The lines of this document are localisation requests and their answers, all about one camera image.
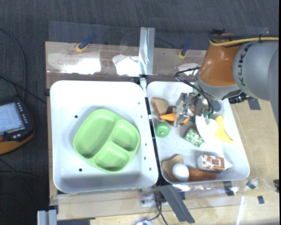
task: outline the green plate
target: green plate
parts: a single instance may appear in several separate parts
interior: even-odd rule
[[[141,142],[138,129],[107,109],[94,110],[79,127],[73,147],[88,163],[107,173],[123,170]]]

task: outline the yellow cable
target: yellow cable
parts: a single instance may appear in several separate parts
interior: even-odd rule
[[[252,42],[252,41],[279,41],[278,37],[252,37],[252,38],[246,38],[246,39],[240,39],[240,40],[233,40],[229,42],[223,42],[223,43],[215,43],[211,40],[209,40],[210,44],[213,46],[225,46],[225,45],[233,45],[233,44],[240,44],[240,43],[246,43],[246,42]]]

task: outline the dark floor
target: dark floor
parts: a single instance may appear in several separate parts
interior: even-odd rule
[[[45,41],[49,22],[140,28],[175,34],[198,29],[267,28],[279,34],[279,0],[0,0],[0,76],[16,84],[36,127],[34,138],[0,155],[0,225],[36,224],[37,210],[48,209],[48,151],[45,103]],[[0,99],[13,96],[0,78]]]

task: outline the green can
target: green can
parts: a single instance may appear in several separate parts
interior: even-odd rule
[[[193,145],[199,147],[202,142],[203,142],[203,139],[202,137],[200,136],[199,132],[196,131],[195,129],[193,128],[189,128],[185,135],[184,135],[184,139],[191,142]]]

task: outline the green ball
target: green ball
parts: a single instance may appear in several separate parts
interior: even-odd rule
[[[170,126],[165,122],[158,122],[155,126],[155,135],[157,137],[166,137],[169,135]]]

